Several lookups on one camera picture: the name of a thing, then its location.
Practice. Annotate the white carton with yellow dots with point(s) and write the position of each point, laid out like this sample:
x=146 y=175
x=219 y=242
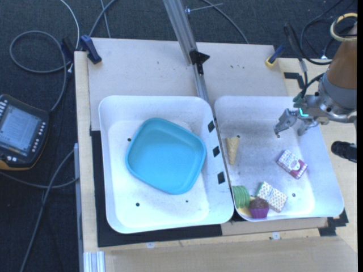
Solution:
x=271 y=196

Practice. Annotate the black cylinder on white bracket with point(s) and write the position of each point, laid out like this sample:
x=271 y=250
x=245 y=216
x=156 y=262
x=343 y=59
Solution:
x=343 y=149

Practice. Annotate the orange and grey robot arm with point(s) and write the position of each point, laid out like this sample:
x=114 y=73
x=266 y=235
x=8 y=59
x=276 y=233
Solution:
x=343 y=67

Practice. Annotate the blue plate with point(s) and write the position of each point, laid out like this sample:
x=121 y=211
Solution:
x=166 y=156

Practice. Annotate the tan waffle cone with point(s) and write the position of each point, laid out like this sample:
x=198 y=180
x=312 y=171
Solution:
x=232 y=149

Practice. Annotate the white plastic tray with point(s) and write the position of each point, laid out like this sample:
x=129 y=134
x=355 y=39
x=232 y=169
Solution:
x=158 y=208
x=255 y=157

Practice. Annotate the green ribbed toy food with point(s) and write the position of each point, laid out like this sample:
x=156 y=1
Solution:
x=240 y=195

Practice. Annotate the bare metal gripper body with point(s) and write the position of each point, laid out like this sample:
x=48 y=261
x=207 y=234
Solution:
x=331 y=113

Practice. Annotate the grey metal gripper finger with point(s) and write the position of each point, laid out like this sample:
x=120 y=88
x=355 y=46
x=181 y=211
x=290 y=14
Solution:
x=306 y=125
x=285 y=122

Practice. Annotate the red and white carton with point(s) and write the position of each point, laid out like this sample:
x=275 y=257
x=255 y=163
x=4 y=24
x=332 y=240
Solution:
x=292 y=164

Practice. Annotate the thin black and white rod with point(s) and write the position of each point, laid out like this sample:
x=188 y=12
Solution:
x=224 y=163

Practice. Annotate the brown cupcake in purple cup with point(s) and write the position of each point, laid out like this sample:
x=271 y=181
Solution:
x=258 y=208

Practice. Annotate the yellow toy food piece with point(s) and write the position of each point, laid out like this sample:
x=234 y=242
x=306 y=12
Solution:
x=244 y=210

